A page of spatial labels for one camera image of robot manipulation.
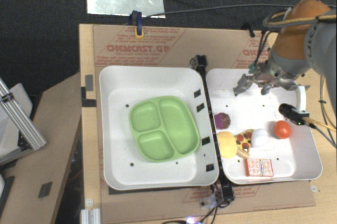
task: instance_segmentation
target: green divided plate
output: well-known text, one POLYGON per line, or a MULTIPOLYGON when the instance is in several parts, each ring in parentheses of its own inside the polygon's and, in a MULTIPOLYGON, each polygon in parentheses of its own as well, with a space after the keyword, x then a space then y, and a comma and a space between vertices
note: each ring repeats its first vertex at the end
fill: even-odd
POLYGON ((149 161, 178 159, 199 147, 193 116, 178 97, 163 96, 136 104, 129 113, 129 122, 139 151, 149 161))

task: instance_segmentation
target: tomato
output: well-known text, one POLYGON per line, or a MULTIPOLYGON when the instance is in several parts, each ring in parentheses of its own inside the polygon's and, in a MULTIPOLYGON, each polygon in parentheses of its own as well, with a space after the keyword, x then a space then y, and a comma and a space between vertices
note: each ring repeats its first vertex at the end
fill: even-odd
POLYGON ((277 121, 274 125, 274 133, 280 139, 288 138, 291 134, 291 128, 288 122, 284 120, 277 121))

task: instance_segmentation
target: blue clamp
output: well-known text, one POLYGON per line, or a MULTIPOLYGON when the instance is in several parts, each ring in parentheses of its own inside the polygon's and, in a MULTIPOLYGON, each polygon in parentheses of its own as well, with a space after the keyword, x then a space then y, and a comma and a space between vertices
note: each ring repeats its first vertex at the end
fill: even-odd
POLYGON ((142 12, 132 11, 132 14, 128 17, 128 25, 136 26, 136 38, 140 39, 144 37, 142 12))

